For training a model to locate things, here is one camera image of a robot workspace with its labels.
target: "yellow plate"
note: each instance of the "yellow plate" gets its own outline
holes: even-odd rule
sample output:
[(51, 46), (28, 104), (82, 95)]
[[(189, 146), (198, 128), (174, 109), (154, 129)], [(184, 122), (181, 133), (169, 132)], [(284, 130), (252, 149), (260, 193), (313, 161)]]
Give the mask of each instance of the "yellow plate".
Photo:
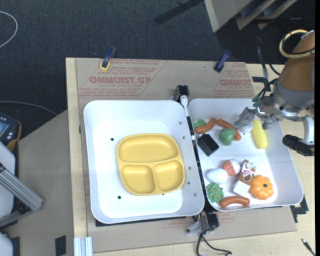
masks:
[(181, 188), (185, 168), (177, 142), (164, 133), (131, 135), (116, 150), (121, 180), (135, 195), (157, 195)]

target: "wooden table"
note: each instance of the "wooden table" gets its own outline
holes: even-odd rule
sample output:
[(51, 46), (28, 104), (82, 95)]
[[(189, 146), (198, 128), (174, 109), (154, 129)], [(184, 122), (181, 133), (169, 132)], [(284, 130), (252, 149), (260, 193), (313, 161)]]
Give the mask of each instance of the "wooden table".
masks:
[[(263, 76), (260, 64), (247, 64), (249, 75), (259, 77)], [(283, 66), (275, 65), (280, 71)], [(276, 75), (269, 70), (270, 80), (276, 78)], [(76, 59), (66, 59), (67, 76), (67, 99), (68, 99), (68, 120), (69, 120), (69, 140), (70, 140), (70, 170), (72, 185), (72, 209), (73, 209), (73, 231), (75, 238), (85, 238), (88, 236), (84, 176), (82, 165), (81, 137), (79, 134), (80, 116), (78, 105), (78, 87), (77, 87), (77, 69)], [(261, 90), (260, 83), (253, 83), (253, 89), (256, 93)], [(303, 138), (304, 129), (302, 123), (293, 123), (288, 120), (281, 122), (284, 134), (292, 134)], [(227, 249), (235, 256), (247, 255), (311, 255), (303, 245), (301, 239), (305, 239), (310, 246), (316, 248), (316, 227), (315, 227), (315, 158), (304, 157), (291, 151), (292, 160), (298, 172), (305, 199), (308, 205), (308, 212), (298, 216), (296, 224), (297, 231), (266, 234), (260, 236), (239, 237), (231, 239), (220, 239), (212, 241), (212, 246), (221, 249)], [(117, 255), (195, 255), (196, 244), (183, 243), (156, 247), (146, 247), (138, 249), (129, 249), (122, 251), (109, 251), (95, 253), (99, 256), (117, 256)], [(204, 243), (200, 245), (201, 254), (217, 255), (218, 253), (208, 248)]]

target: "white tray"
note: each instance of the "white tray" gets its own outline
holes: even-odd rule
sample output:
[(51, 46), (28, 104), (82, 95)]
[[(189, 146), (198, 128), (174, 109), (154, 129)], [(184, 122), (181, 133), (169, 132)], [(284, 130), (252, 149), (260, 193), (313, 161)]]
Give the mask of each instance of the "white tray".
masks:
[[(183, 107), (172, 100), (95, 100), (83, 112), (91, 210), (106, 224), (194, 216), (205, 199)], [(185, 167), (183, 186), (164, 195), (134, 195), (122, 184), (118, 142), (129, 135), (163, 133), (177, 142)]]
[[(223, 119), (234, 124), (245, 107), (252, 108), (251, 99), (194, 99), (188, 105), (190, 117), (195, 123), (198, 119), (206, 122), (210, 118)], [(241, 133), (241, 140), (233, 141), (231, 145), (224, 145), (219, 140), (219, 132), (222, 127), (215, 125), (207, 134), (218, 143), (219, 149), (207, 156), (200, 147), (198, 154), (204, 183), (207, 186), (210, 181), (207, 178), (209, 169), (221, 168), (222, 164), (229, 159), (236, 159), (240, 164), (247, 159), (256, 165), (256, 175), (270, 178), (273, 184), (274, 194), (266, 199), (254, 198), (249, 192), (249, 206), (232, 204), (227, 208), (221, 208), (216, 202), (210, 204), (219, 211), (234, 211), (252, 208), (278, 207), (295, 205), (303, 199), (302, 186), (293, 164), (288, 147), (284, 146), (282, 132), (279, 122), (272, 123), (265, 130), (268, 146), (266, 149), (258, 149), (255, 145), (251, 132)], [(235, 196), (233, 192), (234, 176), (229, 176), (228, 181), (221, 185), (224, 196)]]

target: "yellow corn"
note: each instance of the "yellow corn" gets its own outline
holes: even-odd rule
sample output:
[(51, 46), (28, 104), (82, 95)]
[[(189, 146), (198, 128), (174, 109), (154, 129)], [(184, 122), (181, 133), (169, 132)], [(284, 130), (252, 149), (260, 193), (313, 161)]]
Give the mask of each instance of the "yellow corn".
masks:
[(262, 128), (262, 124), (258, 119), (252, 120), (252, 123), (252, 135), (255, 145), (258, 147), (258, 149), (265, 149), (268, 146), (265, 130)]

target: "white cable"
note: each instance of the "white cable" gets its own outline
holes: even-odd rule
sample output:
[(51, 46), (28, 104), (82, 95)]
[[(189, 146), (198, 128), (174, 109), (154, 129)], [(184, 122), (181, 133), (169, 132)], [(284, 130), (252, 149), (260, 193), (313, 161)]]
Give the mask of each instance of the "white cable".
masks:
[(14, 31), (13, 35), (9, 38), (9, 40), (7, 40), (6, 42), (4, 42), (3, 44), (0, 45), (0, 48), (1, 48), (1, 47), (4, 47), (7, 43), (9, 43), (9, 42), (16, 36), (16, 33), (17, 33), (17, 31), (18, 31), (18, 22), (17, 22), (16, 18), (13, 17), (13, 16), (12, 16), (11, 14), (9, 14), (9, 13), (6, 13), (6, 12), (0, 10), (0, 14), (8, 15), (8, 16), (11, 17), (11, 18), (14, 20), (14, 22), (15, 22), (15, 31)]

